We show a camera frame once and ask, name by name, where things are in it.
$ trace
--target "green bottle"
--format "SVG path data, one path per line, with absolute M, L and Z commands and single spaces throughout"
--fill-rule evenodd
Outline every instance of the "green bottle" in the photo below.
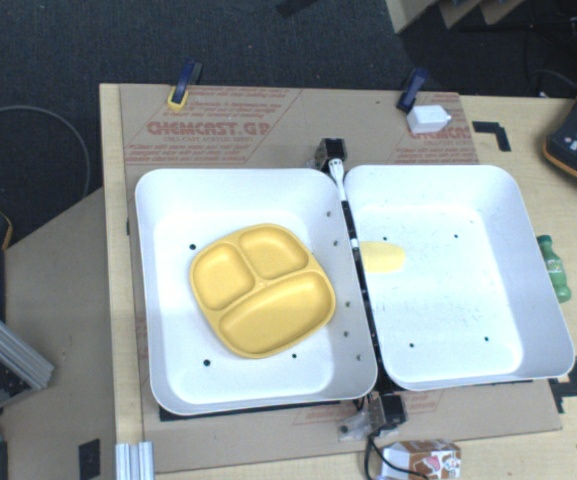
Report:
M 552 249 L 552 238 L 550 235 L 541 235 L 537 237 L 537 243 L 539 244 L 541 255 L 546 263 L 550 281 L 557 294 L 557 300 L 559 302 L 570 300 L 572 293 L 570 292 L 570 288 L 568 288 L 568 279 L 566 278 L 564 263 Z

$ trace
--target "black clip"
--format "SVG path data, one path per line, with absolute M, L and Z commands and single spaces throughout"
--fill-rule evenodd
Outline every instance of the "black clip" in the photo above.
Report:
M 415 68 L 412 71 L 406 81 L 406 88 L 397 102 L 397 108 L 399 110 L 402 110 L 406 114 L 412 110 L 412 107 L 415 105 L 417 92 L 419 92 L 421 86 L 424 85 L 426 78 L 428 78 L 428 71 L 426 69 Z
M 342 162 L 346 159 L 346 143 L 344 139 L 321 139 L 317 151 L 315 151 L 313 167 L 323 173 L 330 172 L 328 162 L 338 158 Z
M 179 112 L 188 100 L 188 86 L 199 81 L 203 64 L 194 59 L 186 59 L 177 87 L 173 87 L 168 95 L 168 107 L 175 112 Z

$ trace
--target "blue clamp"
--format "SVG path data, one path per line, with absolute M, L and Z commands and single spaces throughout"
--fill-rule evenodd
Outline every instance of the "blue clamp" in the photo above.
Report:
M 424 68 L 415 68 L 406 81 L 404 92 L 397 102 L 397 108 L 408 114 L 415 105 L 417 92 L 428 78 L 428 71 Z
M 193 59 L 186 59 L 181 70 L 181 76 L 177 86 L 173 87 L 168 95 L 168 107 L 175 112 L 179 112 L 188 100 L 188 86 L 199 81 L 203 64 Z

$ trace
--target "small box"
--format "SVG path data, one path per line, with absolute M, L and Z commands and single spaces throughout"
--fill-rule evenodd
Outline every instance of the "small box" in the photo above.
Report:
M 443 439 L 431 441 L 401 441 L 383 451 L 386 459 L 398 468 L 421 473 L 430 480 L 459 478 L 461 473 L 461 449 Z M 397 471 L 384 463 L 381 475 L 385 478 L 413 480 L 422 478 Z
M 443 130 L 450 119 L 450 114 L 441 105 L 416 105 L 406 116 L 414 134 L 436 133 Z

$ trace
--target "white block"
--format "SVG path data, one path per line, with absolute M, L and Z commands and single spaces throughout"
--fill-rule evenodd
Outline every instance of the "white block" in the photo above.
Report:
M 418 105 L 406 119 L 412 133 L 435 133 L 450 122 L 450 114 L 441 105 Z

